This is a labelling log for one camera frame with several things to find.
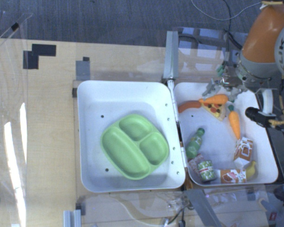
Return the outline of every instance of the green can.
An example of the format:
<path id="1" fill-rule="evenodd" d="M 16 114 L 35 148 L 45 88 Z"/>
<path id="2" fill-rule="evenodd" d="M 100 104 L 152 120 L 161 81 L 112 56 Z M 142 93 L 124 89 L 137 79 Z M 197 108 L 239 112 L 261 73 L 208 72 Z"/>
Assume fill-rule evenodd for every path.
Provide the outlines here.
<path id="1" fill-rule="evenodd" d="M 202 161 L 198 164 L 199 174 L 203 183 L 213 181 L 217 178 L 213 171 L 211 160 Z"/>

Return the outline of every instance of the chocolate milk carton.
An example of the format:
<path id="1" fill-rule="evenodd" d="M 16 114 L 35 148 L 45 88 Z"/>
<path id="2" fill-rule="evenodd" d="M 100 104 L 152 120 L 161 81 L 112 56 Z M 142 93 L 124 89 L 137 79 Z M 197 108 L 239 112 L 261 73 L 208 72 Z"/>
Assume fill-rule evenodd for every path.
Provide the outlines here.
<path id="1" fill-rule="evenodd" d="M 242 137 L 237 141 L 235 156 L 233 161 L 237 168 L 245 168 L 250 162 L 253 141 Z"/>

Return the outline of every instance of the toy bottle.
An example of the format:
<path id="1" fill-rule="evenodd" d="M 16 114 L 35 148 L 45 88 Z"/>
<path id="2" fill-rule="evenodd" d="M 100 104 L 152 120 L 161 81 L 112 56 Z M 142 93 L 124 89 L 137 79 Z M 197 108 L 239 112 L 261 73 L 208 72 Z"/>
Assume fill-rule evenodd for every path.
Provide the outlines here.
<path id="1" fill-rule="evenodd" d="M 199 128 L 195 135 L 190 139 L 189 144 L 185 147 L 186 156 L 188 159 L 193 159 L 197 156 L 198 150 L 202 144 L 202 135 L 204 135 L 204 129 Z"/>

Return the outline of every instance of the green plate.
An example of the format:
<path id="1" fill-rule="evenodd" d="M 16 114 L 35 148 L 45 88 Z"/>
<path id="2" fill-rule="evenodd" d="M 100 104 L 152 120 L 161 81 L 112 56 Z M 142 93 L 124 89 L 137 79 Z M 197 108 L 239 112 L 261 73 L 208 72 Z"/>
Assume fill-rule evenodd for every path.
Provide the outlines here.
<path id="1" fill-rule="evenodd" d="M 130 114 L 101 135 L 101 148 L 114 167 L 128 179 L 140 180 L 169 155 L 164 136 L 145 117 Z"/>

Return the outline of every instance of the pizza slice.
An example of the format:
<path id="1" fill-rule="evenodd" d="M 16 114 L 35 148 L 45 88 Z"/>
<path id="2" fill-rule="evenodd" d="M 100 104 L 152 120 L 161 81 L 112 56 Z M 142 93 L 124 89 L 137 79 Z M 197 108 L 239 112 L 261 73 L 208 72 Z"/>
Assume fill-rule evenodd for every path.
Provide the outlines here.
<path id="1" fill-rule="evenodd" d="M 212 116 L 222 121 L 226 115 L 226 106 L 225 104 L 208 104 L 201 103 L 202 107 L 209 112 Z"/>

